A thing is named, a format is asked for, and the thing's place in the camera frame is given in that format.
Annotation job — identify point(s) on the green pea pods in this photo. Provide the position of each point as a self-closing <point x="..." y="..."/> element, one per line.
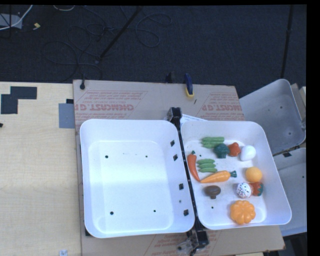
<point x="212" y="142"/>
<point x="206" y="165"/>

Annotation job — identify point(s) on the yellow pumpkin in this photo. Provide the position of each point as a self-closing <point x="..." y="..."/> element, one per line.
<point x="242" y="212"/>

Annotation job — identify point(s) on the yellow orange fruit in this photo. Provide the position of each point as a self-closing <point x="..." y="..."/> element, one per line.
<point x="253" y="174"/>

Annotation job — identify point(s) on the orange carrot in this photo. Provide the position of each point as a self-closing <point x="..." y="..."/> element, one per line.
<point x="217" y="177"/>

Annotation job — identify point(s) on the brown cardboard board red print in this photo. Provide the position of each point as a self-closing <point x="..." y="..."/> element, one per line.
<point x="150" y="100"/>

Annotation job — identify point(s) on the green broccoli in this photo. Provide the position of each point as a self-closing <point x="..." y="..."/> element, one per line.
<point x="221" y="150"/>

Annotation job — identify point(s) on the red strawberry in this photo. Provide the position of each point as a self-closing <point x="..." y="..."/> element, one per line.
<point x="257" y="188"/>

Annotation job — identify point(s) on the orange chili pepper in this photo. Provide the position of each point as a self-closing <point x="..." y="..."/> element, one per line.
<point x="193" y="165"/>

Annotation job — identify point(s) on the thin black rod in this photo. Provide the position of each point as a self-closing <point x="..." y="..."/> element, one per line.
<point x="186" y="170"/>

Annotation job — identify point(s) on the brown mushroom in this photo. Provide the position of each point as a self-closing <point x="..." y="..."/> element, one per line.
<point x="212" y="191"/>

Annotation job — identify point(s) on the white plastic tray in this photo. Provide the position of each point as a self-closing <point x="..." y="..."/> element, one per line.
<point x="132" y="180"/>
<point x="272" y="200"/>

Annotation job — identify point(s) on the white egg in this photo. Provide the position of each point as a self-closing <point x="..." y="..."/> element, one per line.
<point x="248" y="153"/>

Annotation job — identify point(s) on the orange red pepper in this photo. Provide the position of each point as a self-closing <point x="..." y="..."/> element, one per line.
<point x="234" y="149"/>

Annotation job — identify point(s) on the white speckled ball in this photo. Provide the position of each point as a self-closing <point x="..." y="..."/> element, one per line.
<point x="243" y="190"/>

